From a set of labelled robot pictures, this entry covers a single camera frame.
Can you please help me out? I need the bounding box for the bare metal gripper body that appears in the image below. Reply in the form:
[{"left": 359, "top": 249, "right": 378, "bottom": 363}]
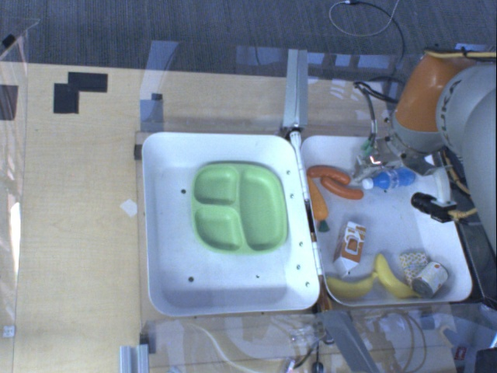
[{"left": 367, "top": 135, "right": 409, "bottom": 170}]

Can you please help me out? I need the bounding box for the blue plastic bottle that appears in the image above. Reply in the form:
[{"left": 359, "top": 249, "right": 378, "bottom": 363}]
[{"left": 361, "top": 166, "right": 418, "bottom": 191}]

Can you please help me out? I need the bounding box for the red sausage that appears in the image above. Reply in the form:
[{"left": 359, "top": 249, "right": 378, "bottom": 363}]
[
  {"left": 320, "top": 176, "right": 365, "bottom": 201},
  {"left": 306, "top": 164, "right": 352, "bottom": 185}
]

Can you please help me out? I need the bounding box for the white plastic tray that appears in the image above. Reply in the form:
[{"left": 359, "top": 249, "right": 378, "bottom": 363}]
[
  {"left": 141, "top": 131, "right": 321, "bottom": 318},
  {"left": 301, "top": 134, "right": 474, "bottom": 308}
]

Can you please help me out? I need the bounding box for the orange carrot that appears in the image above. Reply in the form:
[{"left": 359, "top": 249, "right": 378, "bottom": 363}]
[{"left": 306, "top": 175, "right": 332, "bottom": 233}]

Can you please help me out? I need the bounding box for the thin black and white rod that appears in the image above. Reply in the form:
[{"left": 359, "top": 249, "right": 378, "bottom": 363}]
[{"left": 288, "top": 127, "right": 323, "bottom": 276}]

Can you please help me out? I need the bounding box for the orange and white carton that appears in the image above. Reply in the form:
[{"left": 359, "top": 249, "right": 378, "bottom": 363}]
[{"left": 332, "top": 220, "right": 368, "bottom": 280}]

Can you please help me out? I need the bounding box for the white yellow patterned packet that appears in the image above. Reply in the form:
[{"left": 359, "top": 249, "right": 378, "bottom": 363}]
[{"left": 398, "top": 250, "right": 429, "bottom": 286}]

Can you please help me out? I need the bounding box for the yellow banana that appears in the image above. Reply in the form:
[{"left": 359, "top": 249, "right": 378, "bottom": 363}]
[
  {"left": 325, "top": 271, "right": 380, "bottom": 301},
  {"left": 374, "top": 253, "right": 422, "bottom": 300}
]

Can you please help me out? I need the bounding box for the green divided plate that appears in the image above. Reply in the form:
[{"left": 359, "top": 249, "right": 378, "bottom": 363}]
[{"left": 190, "top": 161, "right": 290, "bottom": 254}]

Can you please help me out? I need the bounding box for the white and yellow can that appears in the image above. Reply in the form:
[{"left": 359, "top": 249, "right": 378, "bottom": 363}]
[{"left": 411, "top": 260, "right": 449, "bottom": 299}]

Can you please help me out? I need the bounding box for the black cylinder on white bracket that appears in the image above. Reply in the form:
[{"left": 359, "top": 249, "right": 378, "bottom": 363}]
[{"left": 410, "top": 167, "right": 458, "bottom": 223}]

